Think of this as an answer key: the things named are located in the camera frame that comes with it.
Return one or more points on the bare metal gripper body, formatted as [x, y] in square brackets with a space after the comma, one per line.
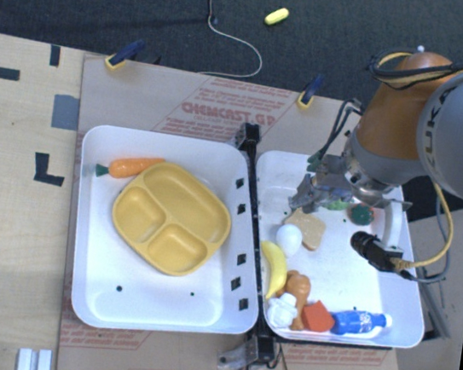
[336, 176]

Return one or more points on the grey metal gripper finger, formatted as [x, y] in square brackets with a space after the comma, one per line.
[300, 194]
[312, 205]

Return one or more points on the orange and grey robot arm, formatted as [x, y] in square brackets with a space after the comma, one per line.
[390, 117]

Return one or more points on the tan bread slice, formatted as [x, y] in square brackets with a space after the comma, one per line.
[309, 228]

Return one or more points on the green leafy toy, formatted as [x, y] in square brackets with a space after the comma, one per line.
[337, 205]

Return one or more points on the white egg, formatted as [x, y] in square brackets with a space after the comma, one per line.
[289, 238]

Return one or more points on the green and red round toy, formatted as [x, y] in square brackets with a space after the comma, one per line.
[361, 215]

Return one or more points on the thin black rod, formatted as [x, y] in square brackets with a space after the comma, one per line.
[257, 222]

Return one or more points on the yellow banana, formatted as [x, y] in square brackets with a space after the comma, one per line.
[277, 264]

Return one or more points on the white plastic tray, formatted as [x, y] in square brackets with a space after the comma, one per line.
[154, 297]
[339, 273]

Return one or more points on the brown chicken drumstick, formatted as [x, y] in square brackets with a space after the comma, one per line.
[299, 287]

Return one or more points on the white lumpy toy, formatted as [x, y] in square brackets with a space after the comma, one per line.
[281, 312]

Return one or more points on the red wedge block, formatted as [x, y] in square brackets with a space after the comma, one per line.
[317, 317]

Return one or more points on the blue bottle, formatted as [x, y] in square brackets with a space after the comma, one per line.
[353, 323]

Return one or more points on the brown cardboard board red print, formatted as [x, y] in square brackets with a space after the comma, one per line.
[209, 103]

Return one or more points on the yellow divided plate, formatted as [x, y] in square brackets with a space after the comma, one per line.
[171, 214]

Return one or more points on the yellow capsule-shaped object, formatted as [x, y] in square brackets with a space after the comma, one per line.
[276, 16]

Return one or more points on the orange carrot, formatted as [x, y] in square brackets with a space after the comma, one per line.
[130, 167]

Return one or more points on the black cylinder on white bracket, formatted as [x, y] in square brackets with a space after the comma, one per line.
[377, 251]

